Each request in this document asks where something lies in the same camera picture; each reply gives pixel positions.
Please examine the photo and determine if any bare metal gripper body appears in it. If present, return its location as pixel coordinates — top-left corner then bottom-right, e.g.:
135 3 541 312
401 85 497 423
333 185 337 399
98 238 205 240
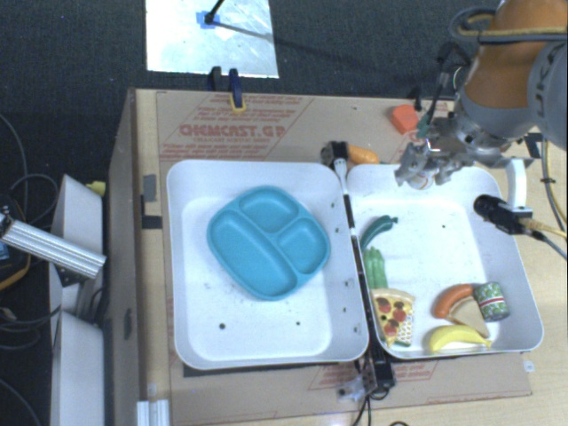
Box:
424 116 508 169

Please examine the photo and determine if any orange block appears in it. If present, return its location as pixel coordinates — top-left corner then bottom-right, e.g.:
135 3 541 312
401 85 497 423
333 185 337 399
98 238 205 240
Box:
390 104 421 135

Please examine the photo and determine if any orange carrot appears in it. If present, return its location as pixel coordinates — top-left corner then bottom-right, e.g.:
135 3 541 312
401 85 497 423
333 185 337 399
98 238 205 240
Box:
347 144 382 166

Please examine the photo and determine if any dark green curved pepper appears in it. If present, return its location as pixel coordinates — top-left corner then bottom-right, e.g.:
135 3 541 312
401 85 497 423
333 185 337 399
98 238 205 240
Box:
359 214 399 250

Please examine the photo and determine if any thin black and white rod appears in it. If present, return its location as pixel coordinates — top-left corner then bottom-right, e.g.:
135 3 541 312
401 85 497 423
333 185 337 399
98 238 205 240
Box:
333 157 386 372

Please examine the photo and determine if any white plastic tray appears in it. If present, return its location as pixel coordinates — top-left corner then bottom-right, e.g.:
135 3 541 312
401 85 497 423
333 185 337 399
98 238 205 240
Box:
166 159 371 371
345 162 545 361

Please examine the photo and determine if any orange sausage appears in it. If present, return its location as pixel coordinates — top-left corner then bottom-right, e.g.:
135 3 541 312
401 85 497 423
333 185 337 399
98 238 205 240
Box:
432 283 476 320

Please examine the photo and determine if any green and white can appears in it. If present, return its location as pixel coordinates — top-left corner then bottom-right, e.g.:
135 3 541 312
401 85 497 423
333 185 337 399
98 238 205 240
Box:
471 281 511 323

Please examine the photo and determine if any brown cardboard board red print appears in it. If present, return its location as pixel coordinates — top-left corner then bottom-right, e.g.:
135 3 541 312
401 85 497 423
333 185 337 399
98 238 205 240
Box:
154 89 533 416

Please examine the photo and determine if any tan bread slice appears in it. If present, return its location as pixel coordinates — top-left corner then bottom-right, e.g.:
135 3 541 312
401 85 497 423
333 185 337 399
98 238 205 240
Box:
445 297 492 339

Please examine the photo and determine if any pizza slice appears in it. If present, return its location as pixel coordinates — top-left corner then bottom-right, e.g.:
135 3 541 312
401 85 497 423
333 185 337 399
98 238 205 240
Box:
369 287 417 351

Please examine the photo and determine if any yellow banana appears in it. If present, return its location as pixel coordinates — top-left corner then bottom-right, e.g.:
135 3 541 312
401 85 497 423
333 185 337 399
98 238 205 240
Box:
425 324 494 355

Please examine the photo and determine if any blue divided plate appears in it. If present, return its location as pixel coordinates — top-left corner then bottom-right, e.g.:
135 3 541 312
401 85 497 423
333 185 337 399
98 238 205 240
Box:
206 185 332 303

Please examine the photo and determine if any black cylinder on white bracket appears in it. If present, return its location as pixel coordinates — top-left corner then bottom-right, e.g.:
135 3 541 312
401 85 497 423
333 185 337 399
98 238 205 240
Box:
472 157 534 236

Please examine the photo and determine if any black block with thin wires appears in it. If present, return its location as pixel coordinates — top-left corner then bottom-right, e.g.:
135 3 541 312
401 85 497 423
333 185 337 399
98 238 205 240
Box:
320 140 350 169
359 356 397 399

